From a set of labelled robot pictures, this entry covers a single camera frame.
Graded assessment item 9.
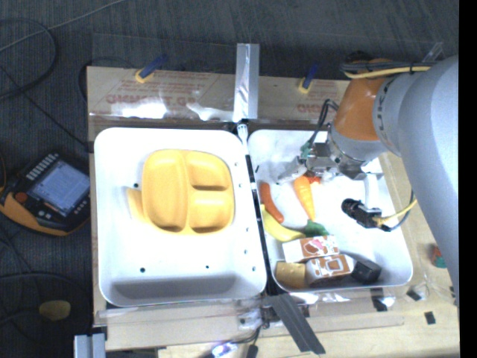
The brown cardboard board red print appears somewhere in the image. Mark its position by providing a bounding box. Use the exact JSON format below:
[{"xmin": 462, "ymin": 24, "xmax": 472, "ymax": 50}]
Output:
[{"xmin": 86, "ymin": 65, "xmax": 460, "ymax": 352}]

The orange sausage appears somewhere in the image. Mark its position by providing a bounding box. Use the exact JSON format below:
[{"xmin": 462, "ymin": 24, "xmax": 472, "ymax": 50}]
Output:
[{"xmin": 259, "ymin": 180, "xmax": 285, "ymax": 224}]

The yellow oval object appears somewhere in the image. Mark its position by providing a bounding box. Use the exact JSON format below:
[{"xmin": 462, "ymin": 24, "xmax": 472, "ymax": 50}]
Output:
[{"xmin": 38, "ymin": 299, "xmax": 72, "ymax": 321}]

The yellow cheese wedge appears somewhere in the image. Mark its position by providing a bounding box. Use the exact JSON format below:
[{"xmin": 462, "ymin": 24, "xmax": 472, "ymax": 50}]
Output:
[{"xmin": 275, "ymin": 261, "xmax": 309, "ymax": 290}]

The yellow banana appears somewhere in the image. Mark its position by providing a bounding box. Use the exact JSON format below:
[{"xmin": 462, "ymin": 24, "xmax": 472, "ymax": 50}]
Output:
[{"xmin": 260, "ymin": 204, "xmax": 307, "ymax": 242}]

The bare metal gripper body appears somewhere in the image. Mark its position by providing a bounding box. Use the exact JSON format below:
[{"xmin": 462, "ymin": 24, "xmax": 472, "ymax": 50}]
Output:
[{"xmin": 297, "ymin": 131, "xmax": 369, "ymax": 181}]

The small black box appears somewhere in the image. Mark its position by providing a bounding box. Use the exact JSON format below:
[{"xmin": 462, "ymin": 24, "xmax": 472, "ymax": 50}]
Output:
[{"xmin": 350, "ymin": 260, "xmax": 383, "ymax": 286}]

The red and green toy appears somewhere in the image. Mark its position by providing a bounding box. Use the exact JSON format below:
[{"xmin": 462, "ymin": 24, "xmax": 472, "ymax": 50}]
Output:
[{"xmin": 431, "ymin": 245, "xmax": 447, "ymax": 269}]

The black cylinder on white bracket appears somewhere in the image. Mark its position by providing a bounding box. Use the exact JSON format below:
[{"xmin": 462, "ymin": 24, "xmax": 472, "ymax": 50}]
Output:
[{"xmin": 341, "ymin": 170, "xmax": 385, "ymax": 229}]

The orange carrot with green top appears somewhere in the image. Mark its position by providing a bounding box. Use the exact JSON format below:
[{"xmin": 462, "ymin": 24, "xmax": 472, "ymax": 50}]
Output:
[{"xmin": 293, "ymin": 175, "xmax": 331, "ymax": 238}]

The white plastic tray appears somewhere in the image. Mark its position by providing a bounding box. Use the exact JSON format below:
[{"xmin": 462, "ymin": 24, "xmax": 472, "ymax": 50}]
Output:
[
  {"xmin": 247, "ymin": 128, "xmax": 414, "ymax": 295},
  {"xmin": 92, "ymin": 126, "xmax": 268, "ymax": 308}
]

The yellow divided plate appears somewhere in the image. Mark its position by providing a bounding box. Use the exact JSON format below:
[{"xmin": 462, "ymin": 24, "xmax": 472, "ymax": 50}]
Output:
[{"xmin": 141, "ymin": 148, "xmax": 236, "ymax": 235}]

